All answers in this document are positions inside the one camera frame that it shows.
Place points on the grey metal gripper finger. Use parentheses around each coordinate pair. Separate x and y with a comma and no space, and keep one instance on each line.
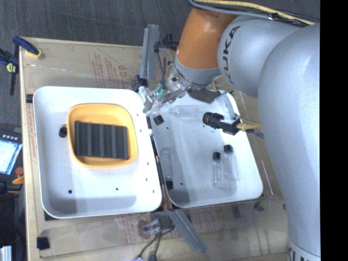
(143,92)
(149,105)

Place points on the small black round cap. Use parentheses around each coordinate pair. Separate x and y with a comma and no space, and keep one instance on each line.
(63,132)

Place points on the black cylinder on white bracket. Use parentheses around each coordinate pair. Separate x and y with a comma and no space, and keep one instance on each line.
(217,120)

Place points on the brown cardboard board red print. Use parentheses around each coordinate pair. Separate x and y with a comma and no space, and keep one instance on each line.
(81,61)

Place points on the white plastic tray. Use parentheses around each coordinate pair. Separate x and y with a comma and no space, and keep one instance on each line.
(195,156)
(89,189)

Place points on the clear plastic bottle without cap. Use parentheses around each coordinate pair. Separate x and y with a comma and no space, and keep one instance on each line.
(185,111)

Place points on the black ribbed block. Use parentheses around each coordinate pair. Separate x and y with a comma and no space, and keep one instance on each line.
(100,140)

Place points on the yellow square bowl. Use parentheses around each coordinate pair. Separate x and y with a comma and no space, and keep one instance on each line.
(127,145)

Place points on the thin black rod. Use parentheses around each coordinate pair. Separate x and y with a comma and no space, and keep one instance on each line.
(158,162)

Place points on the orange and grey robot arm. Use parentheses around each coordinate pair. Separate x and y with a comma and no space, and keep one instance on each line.
(274,96)

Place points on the clear plastic bottle black cap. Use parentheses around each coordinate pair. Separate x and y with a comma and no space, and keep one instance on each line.
(158,119)
(167,164)
(217,170)
(230,164)

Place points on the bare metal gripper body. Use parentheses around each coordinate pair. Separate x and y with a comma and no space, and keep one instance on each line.
(175,84)

